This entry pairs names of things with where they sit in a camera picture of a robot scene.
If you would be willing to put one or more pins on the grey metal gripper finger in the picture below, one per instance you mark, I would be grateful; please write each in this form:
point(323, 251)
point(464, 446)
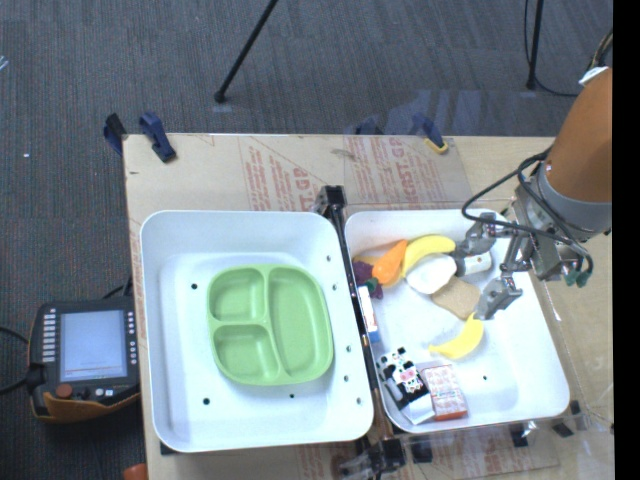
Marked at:
point(495, 295)
point(475, 240)

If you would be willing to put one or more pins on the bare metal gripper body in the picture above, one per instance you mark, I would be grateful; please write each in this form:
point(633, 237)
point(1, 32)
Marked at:
point(546, 253)

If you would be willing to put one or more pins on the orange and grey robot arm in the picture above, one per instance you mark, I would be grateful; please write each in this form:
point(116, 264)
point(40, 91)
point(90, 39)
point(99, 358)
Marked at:
point(582, 143)

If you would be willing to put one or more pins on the tan bread slice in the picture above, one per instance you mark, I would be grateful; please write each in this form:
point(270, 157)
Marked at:
point(457, 299)

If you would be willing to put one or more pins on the yellow banana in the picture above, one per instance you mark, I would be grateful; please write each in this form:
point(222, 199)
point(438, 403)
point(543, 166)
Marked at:
point(425, 248)
point(467, 340)

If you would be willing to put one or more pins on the white oval toy food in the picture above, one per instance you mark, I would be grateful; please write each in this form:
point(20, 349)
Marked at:
point(431, 273)

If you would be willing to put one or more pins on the white plastic tray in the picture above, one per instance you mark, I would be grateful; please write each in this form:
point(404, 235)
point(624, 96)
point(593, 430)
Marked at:
point(175, 318)
point(515, 363)

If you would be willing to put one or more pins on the orange carrot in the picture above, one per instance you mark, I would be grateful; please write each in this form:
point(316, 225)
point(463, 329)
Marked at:
point(391, 265)

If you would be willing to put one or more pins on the orange yellow toy pizza slice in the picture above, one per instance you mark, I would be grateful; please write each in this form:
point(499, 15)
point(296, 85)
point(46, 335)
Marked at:
point(372, 252)

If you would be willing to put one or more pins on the orange carton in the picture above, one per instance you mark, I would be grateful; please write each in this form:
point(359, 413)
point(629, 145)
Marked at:
point(444, 390)

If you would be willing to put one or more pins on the purple grapes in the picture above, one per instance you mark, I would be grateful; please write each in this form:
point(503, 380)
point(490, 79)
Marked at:
point(361, 270)

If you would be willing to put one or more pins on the white carton cow print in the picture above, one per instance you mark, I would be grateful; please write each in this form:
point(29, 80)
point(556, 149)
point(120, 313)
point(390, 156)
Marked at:
point(405, 378)

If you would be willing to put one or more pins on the thin black rod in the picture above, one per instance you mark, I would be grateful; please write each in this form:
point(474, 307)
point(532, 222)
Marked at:
point(354, 278)

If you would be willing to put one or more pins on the white carton red blue print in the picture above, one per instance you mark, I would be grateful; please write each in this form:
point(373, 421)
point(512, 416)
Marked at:
point(367, 313)

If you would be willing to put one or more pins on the green divided plate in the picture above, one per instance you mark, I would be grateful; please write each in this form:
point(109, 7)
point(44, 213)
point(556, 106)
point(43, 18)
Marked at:
point(295, 318)

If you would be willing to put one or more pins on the black tripod leg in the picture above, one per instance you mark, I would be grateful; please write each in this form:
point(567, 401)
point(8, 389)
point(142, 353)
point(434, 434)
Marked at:
point(536, 33)
point(250, 38)

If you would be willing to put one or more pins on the brown cardboard board red print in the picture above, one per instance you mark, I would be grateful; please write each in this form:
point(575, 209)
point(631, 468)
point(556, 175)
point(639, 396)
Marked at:
point(210, 178)

